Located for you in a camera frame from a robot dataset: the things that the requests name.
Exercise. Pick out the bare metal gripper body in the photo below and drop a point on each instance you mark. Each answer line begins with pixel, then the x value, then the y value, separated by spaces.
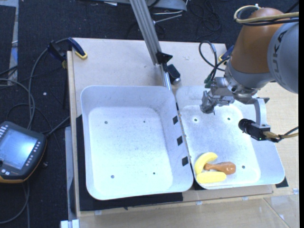
pixel 222 91

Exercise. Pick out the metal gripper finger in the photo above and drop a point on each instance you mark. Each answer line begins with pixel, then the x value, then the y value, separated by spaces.
pixel 204 103
pixel 211 107

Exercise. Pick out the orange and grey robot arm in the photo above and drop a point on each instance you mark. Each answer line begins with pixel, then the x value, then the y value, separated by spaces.
pixel 256 46

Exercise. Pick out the white plastic tray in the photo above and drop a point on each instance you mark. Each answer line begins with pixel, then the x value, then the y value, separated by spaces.
pixel 133 141
pixel 221 139

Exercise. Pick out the yellow banana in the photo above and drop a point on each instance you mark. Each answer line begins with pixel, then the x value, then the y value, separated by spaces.
pixel 202 161
pixel 211 177

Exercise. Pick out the brown chicken drumstick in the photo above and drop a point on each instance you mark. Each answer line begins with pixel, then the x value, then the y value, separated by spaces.
pixel 225 167

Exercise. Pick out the pale wood board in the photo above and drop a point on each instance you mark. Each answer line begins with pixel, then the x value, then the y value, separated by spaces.
pixel 118 63

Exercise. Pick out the black cylinder on white bracket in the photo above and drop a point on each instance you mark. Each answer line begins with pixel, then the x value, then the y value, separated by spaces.
pixel 253 128

